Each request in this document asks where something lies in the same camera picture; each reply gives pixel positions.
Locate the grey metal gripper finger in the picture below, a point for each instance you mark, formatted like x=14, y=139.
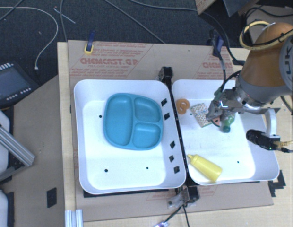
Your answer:
x=226, y=113
x=212, y=111

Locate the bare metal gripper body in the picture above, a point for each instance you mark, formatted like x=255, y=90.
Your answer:
x=231, y=98

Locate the small orange toy piece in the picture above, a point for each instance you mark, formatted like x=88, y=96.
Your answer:
x=217, y=121

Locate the green plastic bottle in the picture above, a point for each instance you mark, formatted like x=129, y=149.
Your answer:
x=228, y=124

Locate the patterned white packet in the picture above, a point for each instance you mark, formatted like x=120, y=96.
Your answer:
x=200, y=116

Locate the orange pretzel biscuit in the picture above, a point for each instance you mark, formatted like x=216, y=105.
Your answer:
x=182, y=109

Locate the thin black rod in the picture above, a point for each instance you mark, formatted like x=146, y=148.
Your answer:
x=178, y=126

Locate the white plastic tray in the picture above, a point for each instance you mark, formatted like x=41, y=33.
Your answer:
x=127, y=169
x=231, y=155

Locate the yellow squeeze bottle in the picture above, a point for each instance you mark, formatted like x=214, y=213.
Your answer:
x=205, y=167

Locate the blue divided plate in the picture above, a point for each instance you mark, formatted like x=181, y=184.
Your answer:
x=127, y=119

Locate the brown cardboard board red print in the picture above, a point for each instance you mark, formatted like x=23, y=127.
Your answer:
x=141, y=63

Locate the black cylinder on white bracket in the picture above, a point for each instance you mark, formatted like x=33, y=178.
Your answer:
x=261, y=137

